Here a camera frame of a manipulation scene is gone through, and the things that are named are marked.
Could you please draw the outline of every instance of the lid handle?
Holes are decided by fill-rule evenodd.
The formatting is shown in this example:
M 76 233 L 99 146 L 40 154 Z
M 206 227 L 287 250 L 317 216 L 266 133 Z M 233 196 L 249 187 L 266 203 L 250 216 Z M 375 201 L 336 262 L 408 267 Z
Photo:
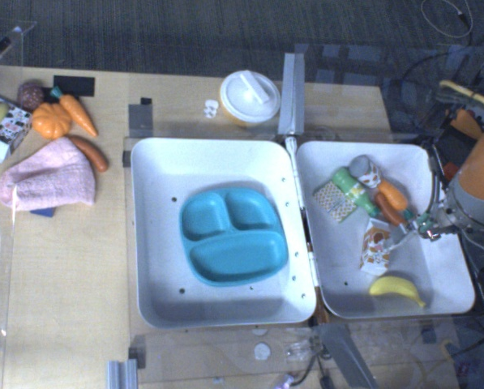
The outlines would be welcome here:
M 258 100 L 260 104 L 265 104 L 265 102 L 270 100 L 270 97 L 259 84 L 256 77 L 252 74 L 251 71 L 243 71 L 240 74 L 243 83 L 247 86 L 247 89 L 251 93 L 251 95 Z

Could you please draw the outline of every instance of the orange pumpkin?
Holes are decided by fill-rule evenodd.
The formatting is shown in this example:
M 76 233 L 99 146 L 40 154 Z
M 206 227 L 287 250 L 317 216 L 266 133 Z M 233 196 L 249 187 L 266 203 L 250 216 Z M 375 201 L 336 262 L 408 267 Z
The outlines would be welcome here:
M 59 139 L 71 129 L 72 118 L 60 104 L 44 102 L 32 113 L 32 128 L 46 139 Z

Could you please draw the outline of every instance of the white lid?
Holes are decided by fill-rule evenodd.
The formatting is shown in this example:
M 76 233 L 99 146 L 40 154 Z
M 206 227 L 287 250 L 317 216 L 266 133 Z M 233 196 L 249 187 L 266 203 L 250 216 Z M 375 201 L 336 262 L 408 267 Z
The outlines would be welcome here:
M 261 74 L 238 71 L 224 79 L 220 97 L 227 110 L 245 122 L 264 122 L 276 115 L 281 96 L 276 85 Z

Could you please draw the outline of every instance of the pink towel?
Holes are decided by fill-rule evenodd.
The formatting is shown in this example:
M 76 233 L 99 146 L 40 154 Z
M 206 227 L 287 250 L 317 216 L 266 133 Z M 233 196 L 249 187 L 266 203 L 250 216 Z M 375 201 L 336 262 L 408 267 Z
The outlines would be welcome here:
M 69 203 L 94 204 L 96 181 L 84 154 L 66 137 L 51 141 L 0 177 L 0 201 L 31 211 Z

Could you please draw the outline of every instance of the wooden table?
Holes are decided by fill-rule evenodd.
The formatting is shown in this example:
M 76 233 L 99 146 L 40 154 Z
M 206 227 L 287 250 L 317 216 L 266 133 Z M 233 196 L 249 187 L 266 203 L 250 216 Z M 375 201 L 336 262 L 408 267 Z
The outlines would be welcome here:
M 94 97 L 84 97 L 82 102 L 100 133 L 95 144 L 109 158 L 110 167 L 106 173 L 96 175 L 93 206 L 59 207 L 52 219 L 29 212 L 16 215 L 3 368 L 5 388 L 105 387 L 107 361 L 125 361 L 131 326 L 142 328 L 132 325 L 129 318 L 130 304 L 134 310 L 135 301 L 130 301 L 129 296 L 122 167 L 128 105 L 138 104 L 141 97 L 151 98 L 156 130 L 212 131 L 222 138 L 243 134 L 221 114 L 213 119 L 203 115 L 204 102 L 218 99 L 219 78 L 0 66 L 0 94 L 14 99 L 18 86 L 30 79 L 52 86 L 54 75 L 96 79 Z M 389 131 L 377 88 L 309 84 L 306 104 L 312 122 L 319 125 Z M 84 135 L 77 127 L 72 133 Z M 0 174 L 45 144 L 32 130 L 19 150 L 0 165 Z M 3 223 L 11 222 L 10 211 L 1 204 L 0 214 L 7 215 Z M 186 365 L 177 359 L 174 365 L 165 367 Z M 332 376 L 344 384 L 335 364 Z M 229 387 L 270 387 L 275 378 L 276 374 L 265 373 L 232 376 Z M 318 387 L 318 379 L 312 374 L 302 387 Z M 212 387 L 212 380 L 142 387 L 202 388 Z

